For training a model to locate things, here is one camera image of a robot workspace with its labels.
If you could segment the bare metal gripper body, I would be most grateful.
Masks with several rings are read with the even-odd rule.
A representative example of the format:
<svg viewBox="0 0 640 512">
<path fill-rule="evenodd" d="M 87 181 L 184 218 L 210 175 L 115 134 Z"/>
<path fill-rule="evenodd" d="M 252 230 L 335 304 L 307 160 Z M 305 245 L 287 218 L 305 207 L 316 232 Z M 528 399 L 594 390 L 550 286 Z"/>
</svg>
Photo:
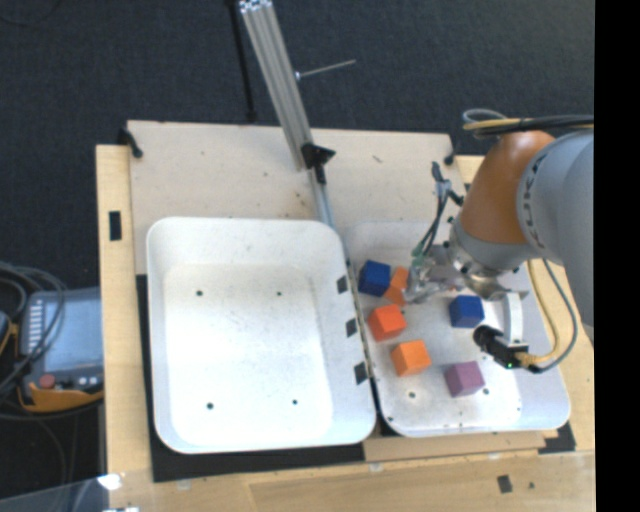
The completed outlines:
<svg viewBox="0 0 640 512">
<path fill-rule="evenodd" d="M 513 288 L 499 282 L 500 273 L 474 260 L 464 249 L 453 244 L 434 245 L 423 260 L 423 276 L 427 282 L 448 282 L 451 290 L 465 289 L 484 300 L 501 300 L 507 293 L 515 293 Z"/>
</svg>

